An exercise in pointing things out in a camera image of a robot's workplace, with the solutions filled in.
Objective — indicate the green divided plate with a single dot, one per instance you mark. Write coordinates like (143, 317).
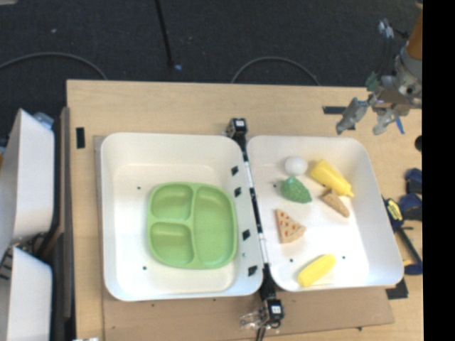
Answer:
(209, 226)

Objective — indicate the white egg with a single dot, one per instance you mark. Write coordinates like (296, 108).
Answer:
(295, 165)

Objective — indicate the pizza slice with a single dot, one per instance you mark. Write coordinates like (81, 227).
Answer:
(287, 227)

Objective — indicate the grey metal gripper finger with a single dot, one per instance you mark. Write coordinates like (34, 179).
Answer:
(352, 114)
(384, 122)

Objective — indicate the tan ice cream cone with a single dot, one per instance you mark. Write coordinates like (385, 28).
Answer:
(336, 204)

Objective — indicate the white plastic tray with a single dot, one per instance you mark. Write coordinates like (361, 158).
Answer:
(341, 236)
(128, 226)

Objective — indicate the green grapes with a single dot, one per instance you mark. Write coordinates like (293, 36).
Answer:
(295, 190)

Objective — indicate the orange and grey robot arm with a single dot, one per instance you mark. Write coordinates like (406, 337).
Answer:
(415, 41)

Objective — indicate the yellow corn cob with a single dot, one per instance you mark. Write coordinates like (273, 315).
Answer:
(316, 270)

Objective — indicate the yellow mustard bottle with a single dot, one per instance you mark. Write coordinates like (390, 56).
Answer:
(330, 178)

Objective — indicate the thin black and white rod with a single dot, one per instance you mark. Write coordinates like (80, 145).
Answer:
(254, 201)

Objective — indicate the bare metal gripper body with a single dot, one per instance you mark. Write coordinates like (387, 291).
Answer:
(398, 96)

